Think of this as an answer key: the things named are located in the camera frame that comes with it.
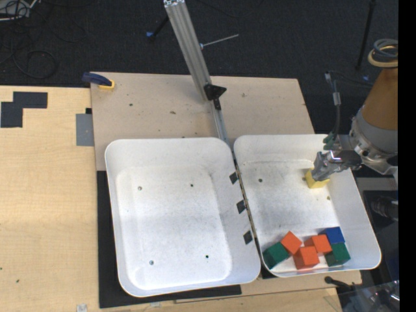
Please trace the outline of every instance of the orange block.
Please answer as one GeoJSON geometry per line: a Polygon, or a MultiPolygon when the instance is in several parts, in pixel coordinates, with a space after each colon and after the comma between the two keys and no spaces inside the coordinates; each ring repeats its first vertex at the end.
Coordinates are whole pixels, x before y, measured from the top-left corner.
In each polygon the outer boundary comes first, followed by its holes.
{"type": "Polygon", "coordinates": [[[314,246],[318,253],[327,254],[332,251],[331,244],[326,235],[316,235],[305,240],[305,246],[314,246]]]}
{"type": "Polygon", "coordinates": [[[295,254],[296,251],[299,250],[299,247],[302,245],[302,241],[297,236],[295,236],[292,231],[286,233],[280,242],[291,254],[295,254]]]}
{"type": "Polygon", "coordinates": [[[319,264],[318,252],[314,246],[303,246],[293,255],[296,269],[312,268],[319,264]]]}

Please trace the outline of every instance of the green block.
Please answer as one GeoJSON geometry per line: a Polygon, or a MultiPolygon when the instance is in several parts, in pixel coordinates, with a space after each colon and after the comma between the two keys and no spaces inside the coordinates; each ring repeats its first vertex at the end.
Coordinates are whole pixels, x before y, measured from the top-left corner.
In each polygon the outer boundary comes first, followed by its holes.
{"type": "Polygon", "coordinates": [[[332,252],[325,254],[326,263],[329,267],[340,266],[351,259],[345,243],[338,242],[337,244],[331,244],[332,252]]]}
{"type": "Polygon", "coordinates": [[[263,252],[263,259],[269,269],[286,260],[288,257],[289,253],[287,253],[287,250],[281,242],[275,243],[275,245],[272,245],[263,252]]]}

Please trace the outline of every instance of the toy block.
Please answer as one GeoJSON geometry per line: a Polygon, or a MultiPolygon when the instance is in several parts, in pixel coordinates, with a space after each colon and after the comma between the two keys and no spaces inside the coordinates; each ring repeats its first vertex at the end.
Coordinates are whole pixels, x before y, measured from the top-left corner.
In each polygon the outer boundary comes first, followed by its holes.
{"type": "Polygon", "coordinates": [[[306,172],[305,179],[306,179],[307,186],[310,189],[319,189],[319,188],[325,186],[326,184],[328,184],[328,182],[330,181],[329,178],[328,179],[325,179],[324,181],[314,180],[312,178],[312,172],[311,172],[311,170],[308,170],[306,172]]]}
{"type": "Polygon", "coordinates": [[[269,269],[272,269],[288,257],[289,253],[287,253],[281,242],[275,243],[275,245],[272,245],[263,252],[263,259],[269,269]]]}
{"type": "Polygon", "coordinates": [[[314,246],[303,246],[293,255],[296,269],[312,268],[319,264],[317,250],[314,246]]]}
{"type": "Polygon", "coordinates": [[[305,246],[314,246],[318,253],[327,254],[332,251],[331,244],[326,235],[315,235],[305,240],[305,246]]]}
{"type": "Polygon", "coordinates": [[[337,244],[339,242],[345,242],[343,232],[339,226],[336,227],[327,227],[325,230],[322,230],[320,234],[325,234],[330,242],[330,244],[337,244]]]}
{"type": "Polygon", "coordinates": [[[332,252],[325,254],[325,260],[328,266],[339,266],[351,259],[345,243],[338,242],[331,244],[332,252]]]}
{"type": "Polygon", "coordinates": [[[290,254],[295,254],[302,245],[302,241],[292,231],[288,231],[280,242],[290,254]]]}

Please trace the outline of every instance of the black clamp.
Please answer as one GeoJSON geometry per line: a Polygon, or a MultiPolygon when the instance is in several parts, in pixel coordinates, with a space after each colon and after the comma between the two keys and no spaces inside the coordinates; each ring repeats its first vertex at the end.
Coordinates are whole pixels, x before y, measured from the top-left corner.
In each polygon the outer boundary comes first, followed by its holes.
{"type": "Polygon", "coordinates": [[[227,88],[224,88],[223,86],[215,86],[213,84],[208,83],[205,86],[203,86],[203,89],[205,91],[207,99],[209,101],[214,101],[214,107],[217,110],[221,110],[220,96],[224,92],[226,92],[227,88]]]}

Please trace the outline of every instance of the empty white tray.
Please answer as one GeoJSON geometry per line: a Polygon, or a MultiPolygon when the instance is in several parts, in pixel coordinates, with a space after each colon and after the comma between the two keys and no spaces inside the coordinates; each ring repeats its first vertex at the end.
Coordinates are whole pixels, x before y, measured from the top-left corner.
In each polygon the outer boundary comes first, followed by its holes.
{"type": "Polygon", "coordinates": [[[118,276],[127,293],[154,296],[258,277],[261,262],[247,239],[247,211],[237,207],[243,196],[225,142],[116,140],[105,162],[118,276]]]}
{"type": "Polygon", "coordinates": [[[339,226],[351,256],[344,265],[329,267],[322,255],[320,263],[307,270],[297,270],[290,257],[269,270],[276,276],[373,269],[381,261],[380,247],[351,170],[333,174],[323,188],[309,188],[303,179],[313,168],[317,152],[323,151],[325,136],[245,135],[234,143],[262,252],[289,230],[305,241],[324,228],[339,226]]]}

